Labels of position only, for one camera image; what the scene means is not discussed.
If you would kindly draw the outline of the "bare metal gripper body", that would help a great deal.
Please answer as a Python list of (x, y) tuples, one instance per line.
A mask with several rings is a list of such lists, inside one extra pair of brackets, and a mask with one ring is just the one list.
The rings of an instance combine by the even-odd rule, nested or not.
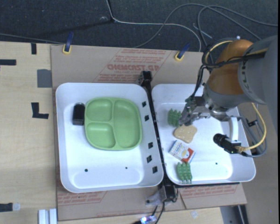
[(185, 100), (185, 121), (196, 121), (213, 117), (219, 121), (228, 121), (231, 117), (227, 114), (228, 108), (223, 108), (212, 99), (203, 96), (190, 96)]

